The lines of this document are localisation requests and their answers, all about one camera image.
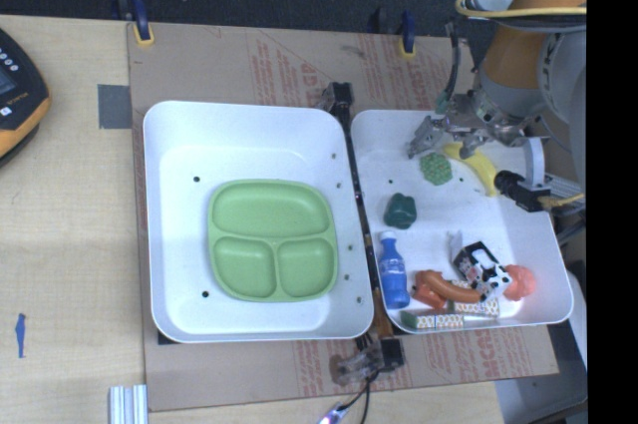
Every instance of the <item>yellow banana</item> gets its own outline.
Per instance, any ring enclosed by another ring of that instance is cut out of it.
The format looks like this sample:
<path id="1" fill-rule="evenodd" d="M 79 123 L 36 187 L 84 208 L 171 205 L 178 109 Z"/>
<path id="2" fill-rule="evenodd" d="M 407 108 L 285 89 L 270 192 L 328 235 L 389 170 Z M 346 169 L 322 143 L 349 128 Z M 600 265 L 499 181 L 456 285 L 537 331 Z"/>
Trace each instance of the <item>yellow banana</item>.
<path id="1" fill-rule="evenodd" d="M 496 187 L 494 186 L 494 178 L 496 177 L 496 168 L 493 163 L 483 153 L 475 150 L 475 153 L 469 158 L 462 160 L 460 155 L 460 142 L 451 142 L 443 146 L 443 152 L 450 158 L 463 162 L 477 174 L 480 182 L 485 187 L 485 193 L 488 197 L 496 195 Z"/>

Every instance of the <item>cardboard sheet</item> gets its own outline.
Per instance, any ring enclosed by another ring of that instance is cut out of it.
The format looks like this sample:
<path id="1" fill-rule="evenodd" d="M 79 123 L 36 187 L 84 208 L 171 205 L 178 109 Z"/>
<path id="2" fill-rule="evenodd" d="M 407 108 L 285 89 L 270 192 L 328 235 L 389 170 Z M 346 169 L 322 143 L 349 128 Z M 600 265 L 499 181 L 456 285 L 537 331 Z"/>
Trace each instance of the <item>cardboard sheet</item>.
<path id="1" fill-rule="evenodd" d="M 142 122 L 164 100 L 313 107 L 330 82 L 350 82 L 353 116 L 366 109 L 430 110 L 446 85 L 450 41 L 418 37 L 405 58 L 400 37 L 152 24 L 155 42 L 128 30 L 133 139 L 143 296 L 144 346 L 151 411 L 354 393 L 330 363 L 357 352 L 353 340 L 176 344 L 151 315 Z M 471 86 L 473 63 L 462 48 L 457 90 Z M 545 326 L 402 335 L 406 365 L 373 390 L 396 390 L 554 374 Z"/>

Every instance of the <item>white plastic container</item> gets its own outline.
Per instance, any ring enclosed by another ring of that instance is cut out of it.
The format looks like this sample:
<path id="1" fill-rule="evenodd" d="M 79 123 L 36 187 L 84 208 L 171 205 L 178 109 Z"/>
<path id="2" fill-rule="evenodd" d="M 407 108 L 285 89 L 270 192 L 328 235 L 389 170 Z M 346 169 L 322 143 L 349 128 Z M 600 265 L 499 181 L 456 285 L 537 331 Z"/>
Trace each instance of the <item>white plastic container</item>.
<path id="1" fill-rule="evenodd" d="M 363 201 L 374 250 L 382 251 L 379 232 L 386 205 L 395 193 L 415 199 L 417 220 L 405 230 L 397 229 L 397 249 L 406 263 L 408 286 L 422 269 L 441 271 L 444 278 L 463 278 L 451 263 L 449 238 L 461 232 L 463 245 L 482 241 L 501 265 L 520 264 L 536 279 L 536 291 L 518 302 L 500 296 L 500 317 L 466 318 L 465 328 L 498 328 L 561 322 L 567 319 L 573 295 L 559 245 L 547 212 L 526 212 L 501 195 L 487 197 L 479 178 L 466 164 L 451 160 L 453 179 L 435 186 L 421 172 L 419 160 L 428 152 L 407 156 L 408 144 L 427 114 L 423 111 L 376 111 L 358 114 L 352 124 L 352 138 Z M 434 151 L 453 139 L 448 134 Z M 496 170 L 525 174 L 522 148 L 507 148 L 497 142 L 479 148 Z M 445 329 L 407 328 L 402 310 L 426 310 L 412 299 L 401 310 L 388 309 L 394 323 L 411 333 L 433 333 Z"/>
<path id="2" fill-rule="evenodd" d="M 179 342 L 351 338 L 372 322 L 373 300 L 343 130 L 330 114 L 289 107 L 162 102 L 144 119 L 152 312 Z M 332 209 L 334 286 L 306 301 L 234 298 L 215 282 L 206 211 L 220 185 L 295 181 Z"/>

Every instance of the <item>wooden surface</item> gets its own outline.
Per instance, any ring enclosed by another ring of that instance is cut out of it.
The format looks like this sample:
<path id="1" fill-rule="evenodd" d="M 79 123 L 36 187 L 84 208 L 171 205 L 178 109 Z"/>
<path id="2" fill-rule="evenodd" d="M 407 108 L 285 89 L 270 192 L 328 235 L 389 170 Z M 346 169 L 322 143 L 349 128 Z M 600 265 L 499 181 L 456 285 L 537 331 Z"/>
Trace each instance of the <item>wooden surface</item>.
<path id="1" fill-rule="evenodd" d="M 98 120 L 98 86 L 129 83 L 125 23 L 0 16 L 0 28 L 53 97 L 34 140 L 0 169 L 0 421 L 105 423 L 109 388 L 145 383 L 131 131 Z M 338 400 L 153 413 L 149 422 L 314 423 Z M 344 422 L 362 412 L 363 400 Z M 491 382 L 374 393 L 366 422 L 422 419 L 502 422 Z"/>

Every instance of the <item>orange and black device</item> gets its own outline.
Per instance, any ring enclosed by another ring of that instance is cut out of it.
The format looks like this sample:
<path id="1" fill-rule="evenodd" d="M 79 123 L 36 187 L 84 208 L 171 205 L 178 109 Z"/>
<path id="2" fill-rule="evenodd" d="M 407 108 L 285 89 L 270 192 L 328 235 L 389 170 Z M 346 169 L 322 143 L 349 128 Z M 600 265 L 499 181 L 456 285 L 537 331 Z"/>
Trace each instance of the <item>orange and black device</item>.
<path id="1" fill-rule="evenodd" d="M 0 29 L 0 166 L 36 134 L 51 95 L 29 56 Z"/>

